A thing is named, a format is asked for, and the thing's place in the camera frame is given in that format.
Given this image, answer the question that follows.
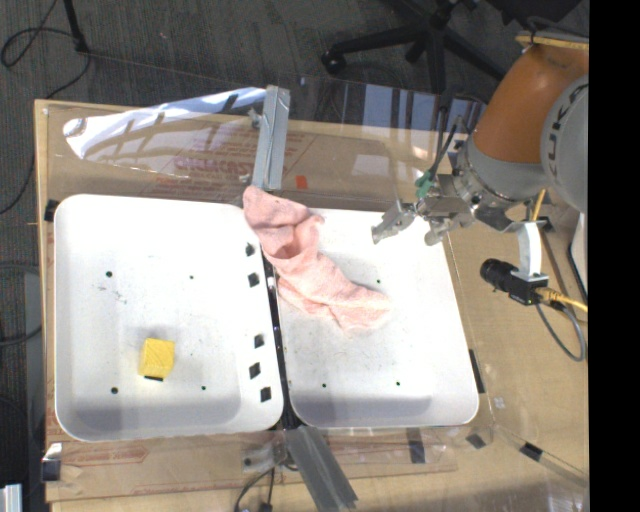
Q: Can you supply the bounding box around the brown cardboard board red print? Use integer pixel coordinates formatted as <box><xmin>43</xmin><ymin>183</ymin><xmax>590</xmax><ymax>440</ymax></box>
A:
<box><xmin>43</xmin><ymin>117</ymin><xmax>494</xmax><ymax>503</ymax></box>

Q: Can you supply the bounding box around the black office chair base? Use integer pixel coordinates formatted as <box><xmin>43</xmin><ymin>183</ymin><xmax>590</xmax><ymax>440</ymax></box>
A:
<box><xmin>320</xmin><ymin>0</ymin><xmax>507</xmax><ymax>96</ymax></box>

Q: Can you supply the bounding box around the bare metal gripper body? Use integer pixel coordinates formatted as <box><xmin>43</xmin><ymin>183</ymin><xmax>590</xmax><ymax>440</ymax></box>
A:
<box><xmin>415</xmin><ymin>169</ymin><xmax>485</xmax><ymax>230</ymax></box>

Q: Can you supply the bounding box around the white plastic tray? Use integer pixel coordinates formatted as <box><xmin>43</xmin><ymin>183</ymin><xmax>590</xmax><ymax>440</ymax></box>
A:
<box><xmin>53</xmin><ymin>193</ymin><xmax>285</xmax><ymax>443</ymax></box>
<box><xmin>259</xmin><ymin>207</ymin><xmax>480</xmax><ymax>430</ymax></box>

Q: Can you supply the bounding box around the black cylinder on white bracket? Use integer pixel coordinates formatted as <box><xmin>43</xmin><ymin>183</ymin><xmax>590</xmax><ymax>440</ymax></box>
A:
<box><xmin>479</xmin><ymin>219</ymin><xmax>551</xmax><ymax>306</ymax></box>

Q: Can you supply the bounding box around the yellow cube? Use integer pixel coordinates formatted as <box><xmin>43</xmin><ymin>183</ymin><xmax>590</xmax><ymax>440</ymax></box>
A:
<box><xmin>138</xmin><ymin>337</ymin><xmax>176</xmax><ymax>382</ymax></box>

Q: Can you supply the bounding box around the pink cloth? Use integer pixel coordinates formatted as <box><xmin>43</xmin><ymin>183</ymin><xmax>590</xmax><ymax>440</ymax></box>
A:
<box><xmin>242</xmin><ymin>185</ymin><xmax>392</xmax><ymax>335</ymax></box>

